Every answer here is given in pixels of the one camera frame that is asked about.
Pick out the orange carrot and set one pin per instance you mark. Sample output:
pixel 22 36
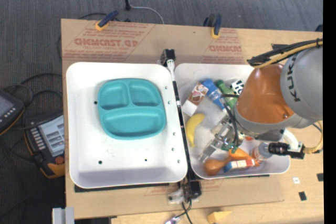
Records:
pixel 240 154

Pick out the black and white carton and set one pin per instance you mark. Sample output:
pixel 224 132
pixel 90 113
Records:
pixel 236 86

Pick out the white plastic tray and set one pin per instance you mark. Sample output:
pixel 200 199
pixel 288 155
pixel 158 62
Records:
pixel 118 160
pixel 189 73

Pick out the blue divided plate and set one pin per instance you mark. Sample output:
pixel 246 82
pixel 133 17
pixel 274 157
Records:
pixel 131 110

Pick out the orange can with silver top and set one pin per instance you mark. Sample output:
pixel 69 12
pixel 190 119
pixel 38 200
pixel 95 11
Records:
pixel 260 153

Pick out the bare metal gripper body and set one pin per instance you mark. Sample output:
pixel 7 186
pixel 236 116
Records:
pixel 224 134

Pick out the black cylinder on white bracket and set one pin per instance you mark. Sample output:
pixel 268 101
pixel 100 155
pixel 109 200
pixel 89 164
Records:
pixel 281 148

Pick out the brown chicken drumstick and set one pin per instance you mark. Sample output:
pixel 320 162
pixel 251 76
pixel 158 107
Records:
pixel 213 166

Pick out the green bottle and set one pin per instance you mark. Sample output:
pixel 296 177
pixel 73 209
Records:
pixel 225 88

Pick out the yellow wedge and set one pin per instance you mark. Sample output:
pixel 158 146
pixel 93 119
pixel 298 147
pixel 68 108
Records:
pixel 216 217

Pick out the brown cardboard board red print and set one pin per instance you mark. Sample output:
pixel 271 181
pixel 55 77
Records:
pixel 131 42

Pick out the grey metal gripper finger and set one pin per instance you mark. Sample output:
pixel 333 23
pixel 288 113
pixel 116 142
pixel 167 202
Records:
pixel 208 152

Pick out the yellow banana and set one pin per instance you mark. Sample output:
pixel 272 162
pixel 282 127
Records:
pixel 193 126

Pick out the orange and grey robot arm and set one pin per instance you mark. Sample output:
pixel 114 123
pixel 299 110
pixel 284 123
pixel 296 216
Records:
pixel 265 97

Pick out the blue red white carton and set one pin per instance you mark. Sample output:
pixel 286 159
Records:
pixel 240 165

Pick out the blue bottle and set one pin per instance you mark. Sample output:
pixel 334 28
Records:
pixel 214 93

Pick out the brown and white carton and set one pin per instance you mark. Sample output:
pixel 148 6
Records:
pixel 195 97

